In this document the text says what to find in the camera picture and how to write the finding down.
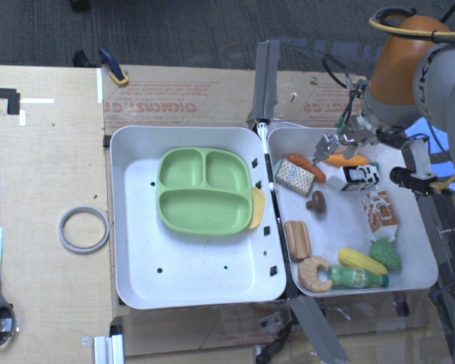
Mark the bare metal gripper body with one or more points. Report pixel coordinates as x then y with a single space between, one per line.
364 132

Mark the green divided plate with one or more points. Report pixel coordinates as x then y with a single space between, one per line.
204 207

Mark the tan croissant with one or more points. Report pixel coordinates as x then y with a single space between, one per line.
309 275

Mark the white plastic tray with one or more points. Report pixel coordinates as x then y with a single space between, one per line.
193 271
345 226

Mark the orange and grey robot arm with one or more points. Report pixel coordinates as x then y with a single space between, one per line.
398 70

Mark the orange and white carton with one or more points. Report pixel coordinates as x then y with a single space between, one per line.
379 212

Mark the yellow corn cob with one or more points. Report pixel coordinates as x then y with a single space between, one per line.
360 260

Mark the tan bread loaf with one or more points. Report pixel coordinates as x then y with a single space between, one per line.
297 240

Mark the orange sausage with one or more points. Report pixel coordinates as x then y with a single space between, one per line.
307 164

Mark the brown mushroom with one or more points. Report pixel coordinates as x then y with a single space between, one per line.
318 201

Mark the orange carrot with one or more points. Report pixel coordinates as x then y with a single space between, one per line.
349 160

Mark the green plastic bottle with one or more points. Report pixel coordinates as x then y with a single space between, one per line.
352 277

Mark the black cylinder on white bracket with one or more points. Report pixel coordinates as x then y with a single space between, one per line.
409 178

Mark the black and white milk carton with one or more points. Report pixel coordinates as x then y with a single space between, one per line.
358 178

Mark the green and white patterned box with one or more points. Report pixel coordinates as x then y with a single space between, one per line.
294 177

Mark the white tape roll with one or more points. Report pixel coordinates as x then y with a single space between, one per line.
62 237

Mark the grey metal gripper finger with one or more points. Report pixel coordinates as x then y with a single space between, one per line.
349 150
326 146

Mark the brown cardboard board, red print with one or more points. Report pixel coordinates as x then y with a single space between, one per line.
174 101

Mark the green grapes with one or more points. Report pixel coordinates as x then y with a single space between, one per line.
385 254

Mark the yellow flat slice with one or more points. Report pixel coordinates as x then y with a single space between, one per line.
258 207

